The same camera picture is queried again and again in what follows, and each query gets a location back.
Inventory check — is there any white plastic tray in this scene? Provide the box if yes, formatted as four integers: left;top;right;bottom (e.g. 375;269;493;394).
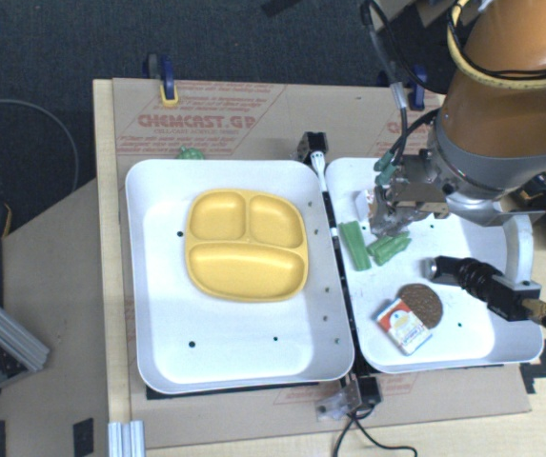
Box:
124;158;355;395
323;156;544;374

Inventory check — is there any black cylinder on white bracket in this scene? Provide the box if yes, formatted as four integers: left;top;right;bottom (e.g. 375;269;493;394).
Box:
422;210;543;323

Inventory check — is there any orange and white carton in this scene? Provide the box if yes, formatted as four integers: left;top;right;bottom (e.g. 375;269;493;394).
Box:
375;297;433;357

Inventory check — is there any brown cardboard board red print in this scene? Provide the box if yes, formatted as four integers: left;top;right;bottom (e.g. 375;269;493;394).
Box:
111;77;534;449

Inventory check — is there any green celery stick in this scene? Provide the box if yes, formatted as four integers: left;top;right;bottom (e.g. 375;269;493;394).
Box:
337;220;373;272

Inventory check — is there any green asparagus bundle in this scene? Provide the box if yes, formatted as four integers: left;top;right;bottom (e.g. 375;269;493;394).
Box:
366;232;413;268

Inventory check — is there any thin black and white rod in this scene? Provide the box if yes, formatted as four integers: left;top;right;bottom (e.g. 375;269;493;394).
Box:
311;152;365;381

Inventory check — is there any green broccoli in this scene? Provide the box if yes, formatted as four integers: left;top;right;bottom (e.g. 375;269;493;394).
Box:
174;145;206;161

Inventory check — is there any brown round biscuit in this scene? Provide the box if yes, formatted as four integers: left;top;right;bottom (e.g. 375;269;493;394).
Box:
398;283;444;328

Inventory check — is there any yellow divided plate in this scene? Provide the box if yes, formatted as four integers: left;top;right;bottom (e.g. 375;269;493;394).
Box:
184;188;310;303

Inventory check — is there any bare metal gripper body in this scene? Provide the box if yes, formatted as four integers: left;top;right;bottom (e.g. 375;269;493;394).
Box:
388;149;451;221

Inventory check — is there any white and brown packet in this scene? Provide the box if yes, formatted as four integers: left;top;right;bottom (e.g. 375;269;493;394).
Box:
354;187;378;219

